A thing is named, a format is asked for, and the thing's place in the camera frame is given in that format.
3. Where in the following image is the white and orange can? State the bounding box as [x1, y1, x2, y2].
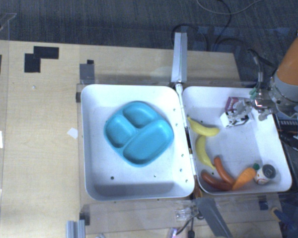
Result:
[253, 164, 277, 185]

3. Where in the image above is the orange carrot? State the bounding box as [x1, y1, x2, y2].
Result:
[231, 163, 261, 191]

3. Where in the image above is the white plastic tray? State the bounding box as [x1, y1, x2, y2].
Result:
[182, 86, 293, 196]
[80, 84, 196, 202]

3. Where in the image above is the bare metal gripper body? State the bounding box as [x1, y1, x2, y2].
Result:
[252, 90, 276, 114]

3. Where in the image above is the yellow banana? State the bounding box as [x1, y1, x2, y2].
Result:
[195, 135, 217, 171]
[187, 116, 221, 137]

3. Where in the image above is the white and purple carton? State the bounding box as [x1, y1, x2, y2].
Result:
[219, 96, 256, 129]

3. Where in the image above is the red sausage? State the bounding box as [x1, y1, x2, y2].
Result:
[201, 171, 233, 192]
[213, 156, 236, 184]

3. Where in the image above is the blue divided plate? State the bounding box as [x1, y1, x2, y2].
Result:
[103, 100, 175, 168]

